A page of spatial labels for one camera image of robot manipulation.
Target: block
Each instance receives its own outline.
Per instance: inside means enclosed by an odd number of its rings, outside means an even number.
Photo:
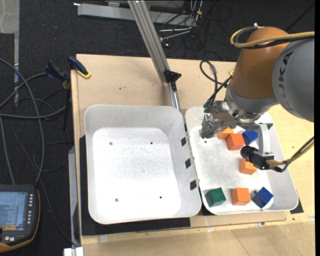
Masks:
[[[260,208],[263,208],[273,197],[274,195],[263,186],[260,191],[254,195],[252,201]]]
[[[255,130],[245,130],[242,133],[242,137],[243,137],[244,143],[248,146],[258,138],[258,133]]]
[[[245,206],[251,201],[247,187],[237,187],[231,192],[232,204],[234,206]]]
[[[233,134],[234,133],[234,129],[231,129],[230,127],[224,129],[224,130],[220,130],[216,133],[218,139],[225,139],[226,137],[228,137],[229,134]]]
[[[225,142],[228,150],[240,150],[245,145],[241,133],[230,133],[228,137],[225,138]]]
[[[221,187],[209,190],[204,197],[209,207],[219,206],[226,201],[225,194]]]
[[[252,175],[256,172],[257,169],[258,168],[255,167],[252,162],[249,162],[244,158],[240,160],[240,173]]]

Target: green cube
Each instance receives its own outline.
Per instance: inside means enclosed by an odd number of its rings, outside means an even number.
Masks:
[[[209,207],[219,206],[224,201],[226,201],[225,194],[222,191],[221,187],[209,190],[205,194],[205,199],[206,199]]]

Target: white tray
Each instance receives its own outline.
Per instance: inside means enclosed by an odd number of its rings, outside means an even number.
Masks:
[[[84,123],[88,210],[97,223],[186,218],[199,212],[197,176],[178,110],[94,105],[86,110]]]
[[[185,123],[189,133],[192,155],[198,176],[202,201],[209,212],[215,215],[250,213],[259,211],[283,211],[294,209],[299,202],[295,185],[289,169],[282,173],[273,170],[257,170],[254,174],[240,173],[239,164],[242,159],[240,150],[228,150],[226,141],[216,136],[202,139],[199,130],[204,119],[204,108],[195,106],[185,113]],[[262,115],[256,123],[272,123],[268,113]],[[242,133],[240,127],[235,133]],[[270,152],[274,153],[275,160],[284,160],[284,155],[276,134],[275,127],[269,130]],[[258,140],[250,146],[258,149]],[[248,188],[251,198],[254,191],[258,192],[265,187],[273,194],[273,198],[263,208],[259,208],[253,201],[246,205],[232,205],[231,191],[235,188]],[[221,205],[209,207],[205,194],[211,189],[222,188],[226,201]]]

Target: black clamp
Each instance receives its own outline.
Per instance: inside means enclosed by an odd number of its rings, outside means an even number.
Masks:
[[[171,83],[171,88],[174,92],[177,91],[176,81],[181,77],[180,73],[176,73],[170,70],[165,70],[163,72],[166,82]]]

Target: screen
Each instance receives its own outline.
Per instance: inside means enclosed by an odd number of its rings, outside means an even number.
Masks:
[[[27,192],[0,192],[0,227],[3,230],[24,230]]]

